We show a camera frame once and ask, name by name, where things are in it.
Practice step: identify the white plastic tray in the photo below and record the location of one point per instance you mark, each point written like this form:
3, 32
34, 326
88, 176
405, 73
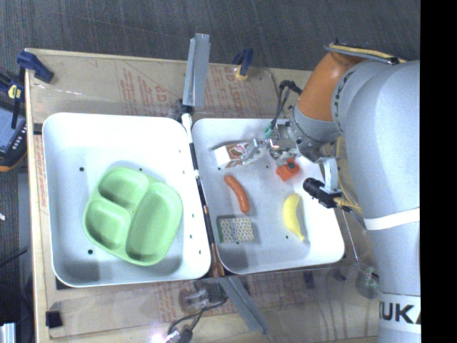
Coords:
271, 252
118, 138

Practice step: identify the white and brown carton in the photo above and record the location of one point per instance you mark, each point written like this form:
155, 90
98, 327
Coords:
226, 154

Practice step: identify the orange sausage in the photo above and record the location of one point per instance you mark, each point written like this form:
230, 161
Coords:
238, 193

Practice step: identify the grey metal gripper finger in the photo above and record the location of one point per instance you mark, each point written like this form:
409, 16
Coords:
256, 155
261, 144

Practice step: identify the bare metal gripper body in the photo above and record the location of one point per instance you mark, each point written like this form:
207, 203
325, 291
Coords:
285, 143

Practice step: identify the orange block with dark cap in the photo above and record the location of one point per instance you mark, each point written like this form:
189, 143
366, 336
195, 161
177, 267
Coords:
286, 172

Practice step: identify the black cylinder on white bracket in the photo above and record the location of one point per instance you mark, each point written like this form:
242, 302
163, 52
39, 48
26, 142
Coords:
319, 189

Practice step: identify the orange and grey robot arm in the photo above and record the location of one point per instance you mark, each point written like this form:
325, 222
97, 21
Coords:
385, 138

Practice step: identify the green divided plate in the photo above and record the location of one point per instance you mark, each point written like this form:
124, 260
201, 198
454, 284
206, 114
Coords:
143, 220

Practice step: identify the brown cardboard board red print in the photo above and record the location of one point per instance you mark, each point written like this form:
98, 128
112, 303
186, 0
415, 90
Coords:
107, 80

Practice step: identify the yellow banana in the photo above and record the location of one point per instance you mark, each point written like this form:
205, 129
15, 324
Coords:
292, 213

